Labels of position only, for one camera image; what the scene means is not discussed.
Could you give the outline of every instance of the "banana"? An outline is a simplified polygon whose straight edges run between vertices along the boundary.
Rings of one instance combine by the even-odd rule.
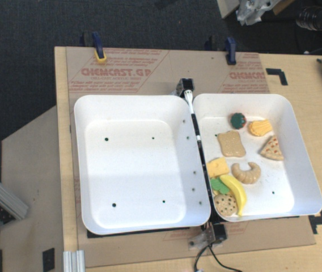
[[[242,184],[231,175],[221,175],[219,178],[233,192],[236,203],[238,204],[238,215],[241,216],[245,203],[247,202],[247,195]]]

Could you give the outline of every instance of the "blue clamp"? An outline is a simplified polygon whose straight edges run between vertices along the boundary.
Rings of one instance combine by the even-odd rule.
[[[228,65],[236,65],[235,60],[235,49],[236,49],[236,42],[233,37],[228,37],[225,41],[225,51],[227,51],[226,59]]]
[[[93,37],[93,43],[95,48],[94,55],[98,63],[104,63],[107,60],[107,56],[105,55],[105,52],[103,50],[102,41],[100,39],[98,32],[93,32],[92,37]]]

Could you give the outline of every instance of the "toy pizza slice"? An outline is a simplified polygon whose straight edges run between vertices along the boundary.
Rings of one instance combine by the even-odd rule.
[[[261,151],[261,155],[266,158],[273,159],[273,160],[283,160],[284,159],[281,149],[279,149],[278,140],[275,135],[273,135],[268,140],[266,145],[263,147],[263,149]]]

